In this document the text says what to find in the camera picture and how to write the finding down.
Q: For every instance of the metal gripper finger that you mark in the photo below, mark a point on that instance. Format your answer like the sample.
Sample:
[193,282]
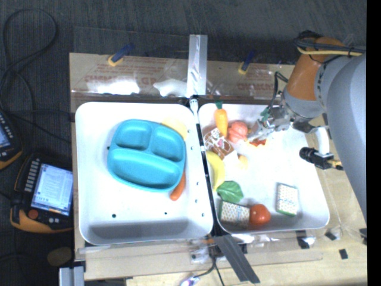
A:
[257,129]
[265,134]

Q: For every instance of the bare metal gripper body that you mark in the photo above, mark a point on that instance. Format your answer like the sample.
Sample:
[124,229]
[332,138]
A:
[279,120]

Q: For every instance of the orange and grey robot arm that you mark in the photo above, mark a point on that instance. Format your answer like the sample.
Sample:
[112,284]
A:
[348,106]

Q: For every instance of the red pizza slice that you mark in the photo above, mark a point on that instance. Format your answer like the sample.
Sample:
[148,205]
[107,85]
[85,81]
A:
[258,142]

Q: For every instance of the orange pumpkin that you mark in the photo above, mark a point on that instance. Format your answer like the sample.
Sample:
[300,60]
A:
[237,130]

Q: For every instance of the white plastic tray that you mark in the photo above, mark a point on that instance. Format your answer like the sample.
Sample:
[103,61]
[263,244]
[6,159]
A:
[276,165]
[131,216]

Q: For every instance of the small pale yellow object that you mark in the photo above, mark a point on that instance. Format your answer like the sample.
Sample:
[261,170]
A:
[243,161]

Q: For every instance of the orange carrot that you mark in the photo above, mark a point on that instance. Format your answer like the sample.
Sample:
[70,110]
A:
[221,119]

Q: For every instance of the brown biscuit with white icing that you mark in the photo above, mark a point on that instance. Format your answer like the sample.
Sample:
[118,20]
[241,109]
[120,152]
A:
[218,143]

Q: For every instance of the yellow banana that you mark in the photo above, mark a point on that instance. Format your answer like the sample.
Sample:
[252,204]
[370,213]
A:
[217,167]

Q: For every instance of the green leaf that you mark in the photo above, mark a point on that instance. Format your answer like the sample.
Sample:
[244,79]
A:
[230,191]

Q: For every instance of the patterned white carton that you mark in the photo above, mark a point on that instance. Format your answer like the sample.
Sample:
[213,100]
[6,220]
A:
[235,214]
[287,200]

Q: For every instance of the red tomato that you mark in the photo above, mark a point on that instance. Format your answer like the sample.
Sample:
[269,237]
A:
[259,214]

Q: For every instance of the yellow round object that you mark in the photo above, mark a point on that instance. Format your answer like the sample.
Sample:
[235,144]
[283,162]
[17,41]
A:
[176,125]

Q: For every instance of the orange sausage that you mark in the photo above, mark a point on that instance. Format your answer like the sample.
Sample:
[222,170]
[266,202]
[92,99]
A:
[178,191]

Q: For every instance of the blue divided plate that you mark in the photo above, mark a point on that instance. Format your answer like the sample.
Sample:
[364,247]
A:
[143,159]

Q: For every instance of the brown cardboard board red print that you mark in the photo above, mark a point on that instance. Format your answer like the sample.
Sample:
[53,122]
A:
[143,70]

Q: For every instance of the black cylinder on white bracket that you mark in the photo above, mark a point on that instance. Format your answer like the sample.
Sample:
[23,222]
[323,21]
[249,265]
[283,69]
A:
[316,156]

